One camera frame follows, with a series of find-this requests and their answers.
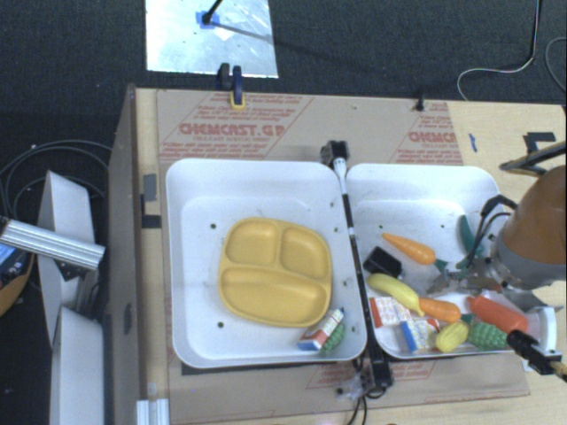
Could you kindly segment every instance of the green vegetable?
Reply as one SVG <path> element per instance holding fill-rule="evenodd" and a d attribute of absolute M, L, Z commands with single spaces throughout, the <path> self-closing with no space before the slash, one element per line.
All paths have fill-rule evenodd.
<path fill-rule="evenodd" d="M 472 233 L 472 230 L 470 229 L 469 221 L 467 220 L 466 215 L 463 214 L 461 217 L 459 217 L 458 227 L 459 227 L 459 235 L 461 237 L 462 245 L 464 246 L 464 250 L 467 252 L 468 255 L 469 252 L 474 247 L 476 237 Z M 479 245 L 475 250 L 475 257 L 482 256 L 482 252 L 483 252 L 483 248 L 481 245 Z M 468 260 L 465 257 L 463 260 L 459 261 L 455 265 L 455 267 L 457 269 L 463 269 L 465 266 L 467 266 L 467 263 Z"/>
<path fill-rule="evenodd" d="M 344 336 L 345 326 L 341 323 L 335 330 L 333 330 L 333 333 L 322 346 L 321 352 L 329 352 L 333 348 L 337 347 L 337 345 L 342 342 Z"/>
<path fill-rule="evenodd" d="M 501 350 L 506 347 L 506 333 L 493 324 L 476 322 L 470 328 L 469 342 L 479 350 Z"/>

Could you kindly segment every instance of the black clamp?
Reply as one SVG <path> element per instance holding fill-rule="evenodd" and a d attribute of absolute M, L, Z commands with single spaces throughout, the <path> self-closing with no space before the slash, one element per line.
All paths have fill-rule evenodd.
<path fill-rule="evenodd" d="M 333 161 L 335 159 L 341 158 L 347 161 L 348 158 L 350 158 L 350 153 L 348 152 L 348 145 L 346 142 L 336 142 L 331 140 L 321 148 L 320 156 L 322 164 L 333 168 Z"/>
<path fill-rule="evenodd" d="M 234 66 L 230 75 L 230 64 L 222 63 L 216 74 L 216 88 L 230 91 L 230 106 L 234 110 L 243 110 L 246 107 L 244 79 L 240 66 Z"/>

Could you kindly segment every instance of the blue tape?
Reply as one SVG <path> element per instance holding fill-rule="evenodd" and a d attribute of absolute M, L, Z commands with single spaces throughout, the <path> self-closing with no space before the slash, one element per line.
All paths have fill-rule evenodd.
<path fill-rule="evenodd" d="M 205 16 L 205 14 L 207 14 L 206 11 L 197 11 L 195 13 L 195 20 L 197 21 L 198 25 L 201 28 L 203 28 L 204 30 L 212 30 L 212 29 L 214 29 L 214 24 L 220 24 L 221 23 L 221 17 L 219 16 L 218 13 L 214 12 L 213 17 L 211 18 L 211 23 L 210 24 L 204 24 L 203 23 L 203 16 Z"/>
<path fill-rule="evenodd" d="M 470 139 L 470 146 L 472 147 L 472 150 L 475 152 L 478 152 L 477 150 L 477 139 L 475 138 L 475 136 L 471 133 L 469 133 L 469 139 Z"/>

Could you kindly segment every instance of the dark floor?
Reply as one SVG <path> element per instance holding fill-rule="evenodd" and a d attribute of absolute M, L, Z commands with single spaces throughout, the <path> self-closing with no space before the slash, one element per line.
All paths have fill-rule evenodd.
<path fill-rule="evenodd" d="M 460 72 L 521 66 L 530 55 L 536 0 L 269 0 L 280 78 L 246 80 L 254 91 L 460 99 Z M 565 37 L 567 0 L 543 0 L 535 62 L 517 74 L 475 73 L 470 100 L 564 104 L 544 53 Z M 32 145 L 85 139 L 112 145 L 129 82 L 212 89 L 214 78 L 145 70 L 144 0 L 0 0 L 0 168 Z M 565 83 L 565 42 L 549 49 Z M 12 194 L 46 168 L 104 174 L 81 156 L 46 154 L 19 168 Z M 5 182 L 4 172 L 0 177 Z M 34 221 L 41 187 L 19 214 Z M 105 220 L 94 204 L 96 227 Z M 33 284 L 38 285 L 36 275 Z M 41 296 L 0 318 L 0 425 L 49 417 L 50 349 Z"/>

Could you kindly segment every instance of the divided plate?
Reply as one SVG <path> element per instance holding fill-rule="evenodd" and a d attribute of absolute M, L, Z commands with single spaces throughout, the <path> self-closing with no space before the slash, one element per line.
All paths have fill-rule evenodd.
<path fill-rule="evenodd" d="M 290 328 L 320 321 L 329 308 L 332 265 L 327 243 L 309 228 L 249 218 L 222 248 L 219 293 L 248 320 Z"/>

